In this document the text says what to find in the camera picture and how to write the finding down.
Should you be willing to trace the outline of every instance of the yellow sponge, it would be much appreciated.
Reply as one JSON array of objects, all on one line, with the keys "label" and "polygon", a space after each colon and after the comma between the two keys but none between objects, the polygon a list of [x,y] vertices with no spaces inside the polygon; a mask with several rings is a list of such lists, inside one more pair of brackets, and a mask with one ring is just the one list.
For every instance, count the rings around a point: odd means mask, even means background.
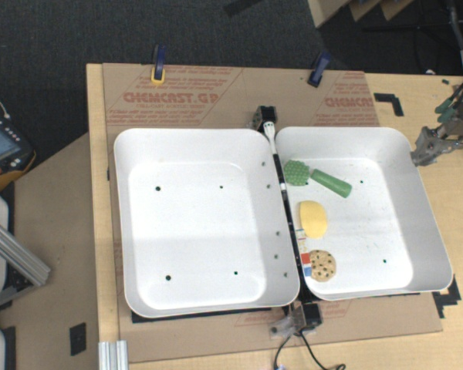
[{"label": "yellow sponge", "polygon": [[316,201],[303,201],[300,203],[300,223],[307,237],[321,238],[327,230],[326,210]]}]

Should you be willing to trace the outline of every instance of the red and blue object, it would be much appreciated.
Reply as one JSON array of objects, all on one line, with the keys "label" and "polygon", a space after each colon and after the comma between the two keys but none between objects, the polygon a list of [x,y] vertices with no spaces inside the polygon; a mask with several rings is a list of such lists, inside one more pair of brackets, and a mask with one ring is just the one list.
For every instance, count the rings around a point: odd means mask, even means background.
[{"label": "red and blue object", "polygon": [[321,52],[317,56],[316,61],[314,62],[314,70],[310,73],[309,79],[307,80],[309,85],[318,87],[323,78],[323,72],[326,69],[327,65],[331,62],[331,55],[328,52]]},{"label": "red and blue object", "polygon": [[310,255],[300,254],[300,260],[302,261],[304,275],[306,277],[310,277],[312,275],[312,267],[310,265]]}]

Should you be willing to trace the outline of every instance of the black carpet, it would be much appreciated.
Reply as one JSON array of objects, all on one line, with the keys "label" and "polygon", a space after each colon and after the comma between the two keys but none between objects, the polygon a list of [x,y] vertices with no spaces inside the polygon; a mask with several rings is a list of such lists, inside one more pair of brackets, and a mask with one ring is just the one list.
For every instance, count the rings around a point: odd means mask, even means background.
[{"label": "black carpet", "polygon": [[[307,0],[0,0],[0,100],[35,147],[35,166],[87,131],[86,64],[168,64],[308,69],[320,51],[329,69],[462,75],[451,28],[444,42],[421,31],[371,26],[446,22],[441,0],[416,0],[392,21],[379,7],[355,22],[348,7],[316,29]],[[456,0],[463,19],[463,0]]]}]

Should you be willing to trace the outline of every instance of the blue clamp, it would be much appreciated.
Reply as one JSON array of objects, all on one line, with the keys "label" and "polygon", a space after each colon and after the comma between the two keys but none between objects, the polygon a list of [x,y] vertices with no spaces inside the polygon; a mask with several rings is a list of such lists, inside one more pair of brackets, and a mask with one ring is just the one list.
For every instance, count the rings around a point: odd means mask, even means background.
[{"label": "blue clamp", "polygon": [[154,67],[151,70],[151,82],[160,85],[164,82],[164,53],[167,47],[156,45],[153,53]]},{"label": "blue clamp", "polygon": [[315,86],[316,88],[319,86],[324,69],[330,62],[331,55],[328,52],[321,52],[319,56],[317,56],[316,62],[314,63],[314,70],[310,73],[307,81],[309,85]]}]

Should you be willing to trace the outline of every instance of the green brush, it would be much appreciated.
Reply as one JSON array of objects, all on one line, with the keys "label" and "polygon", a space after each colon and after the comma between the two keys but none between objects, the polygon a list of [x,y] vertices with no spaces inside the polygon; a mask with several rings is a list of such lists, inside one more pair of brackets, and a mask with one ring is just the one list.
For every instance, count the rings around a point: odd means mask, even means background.
[{"label": "green brush", "polygon": [[309,180],[309,166],[299,160],[289,160],[283,168],[285,181],[291,185],[301,187]]},{"label": "green brush", "polygon": [[337,178],[320,170],[314,170],[310,178],[326,188],[331,189],[334,193],[339,194],[341,197],[347,198],[352,191],[352,186],[349,183],[338,180]]}]

